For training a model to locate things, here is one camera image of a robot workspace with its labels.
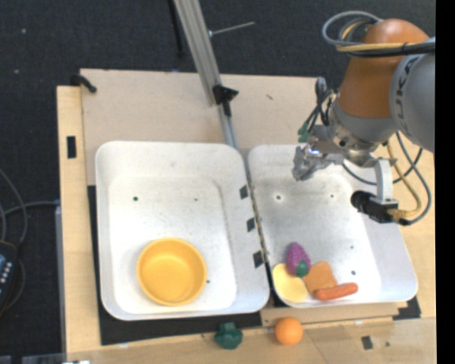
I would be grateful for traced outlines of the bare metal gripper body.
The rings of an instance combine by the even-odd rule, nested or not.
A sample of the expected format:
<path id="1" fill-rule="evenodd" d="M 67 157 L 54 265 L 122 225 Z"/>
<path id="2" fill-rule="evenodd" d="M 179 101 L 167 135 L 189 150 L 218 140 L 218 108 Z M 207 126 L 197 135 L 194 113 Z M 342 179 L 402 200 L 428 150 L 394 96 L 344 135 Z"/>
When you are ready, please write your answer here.
<path id="1" fill-rule="evenodd" d="M 361 140 L 340 125 L 315 125 L 307 138 L 306 157 L 323 166 L 341 165 L 347 160 L 357 167 L 373 167 L 377 147 L 377 143 Z"/>

